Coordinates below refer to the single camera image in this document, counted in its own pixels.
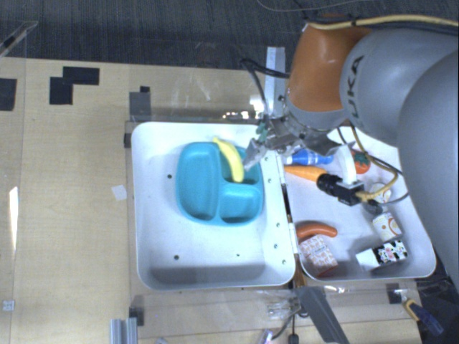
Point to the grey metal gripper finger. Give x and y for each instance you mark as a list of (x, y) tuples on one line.
[(254, 160), (254, 146)]

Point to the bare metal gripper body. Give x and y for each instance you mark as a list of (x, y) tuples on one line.
[(283, 138)]

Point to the yellow banana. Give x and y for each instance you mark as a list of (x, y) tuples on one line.
[(233, 161)]

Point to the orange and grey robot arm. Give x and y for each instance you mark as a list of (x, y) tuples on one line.
[(394, 84)]

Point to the blue and white bottle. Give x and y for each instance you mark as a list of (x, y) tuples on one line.
[(310, 158)]

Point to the orange carrot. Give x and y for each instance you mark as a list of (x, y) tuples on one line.
[(305, 173)]

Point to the blue divided plate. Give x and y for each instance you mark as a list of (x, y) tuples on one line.
[(201, 188)]

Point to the orange tomato with green top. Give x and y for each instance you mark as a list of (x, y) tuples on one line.
[(361, 163)]

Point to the white plastic tray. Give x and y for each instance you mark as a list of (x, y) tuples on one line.
[(333, 206), (201, 249)]

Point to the red sausage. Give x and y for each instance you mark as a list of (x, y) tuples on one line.
[(315, 229)]

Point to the orange patterned carton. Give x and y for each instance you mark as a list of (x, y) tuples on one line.
[(319, 256)]

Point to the white and orange carton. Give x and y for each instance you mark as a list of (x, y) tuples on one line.
[(386, 226)]

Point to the cow print carton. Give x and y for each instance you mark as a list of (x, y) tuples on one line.
[(385, 254)]

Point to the black cylinder on white bracket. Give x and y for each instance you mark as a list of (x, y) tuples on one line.
[(340, 190)]

